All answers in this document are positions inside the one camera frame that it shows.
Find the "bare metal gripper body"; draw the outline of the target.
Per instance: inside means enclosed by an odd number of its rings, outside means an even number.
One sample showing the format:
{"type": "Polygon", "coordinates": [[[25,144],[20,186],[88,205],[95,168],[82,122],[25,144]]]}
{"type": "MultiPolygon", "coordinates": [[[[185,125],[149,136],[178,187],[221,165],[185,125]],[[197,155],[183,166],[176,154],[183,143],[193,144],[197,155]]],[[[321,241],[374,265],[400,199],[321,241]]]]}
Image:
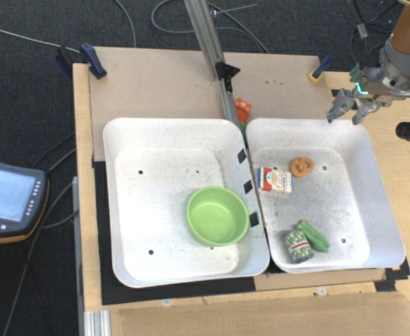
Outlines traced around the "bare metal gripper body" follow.
{"type": "Polygon", "coordinates": [[[395,67],[366,66],[357,72],[358,106],[390,106],[410,98],[410,78],[395,67]]]}

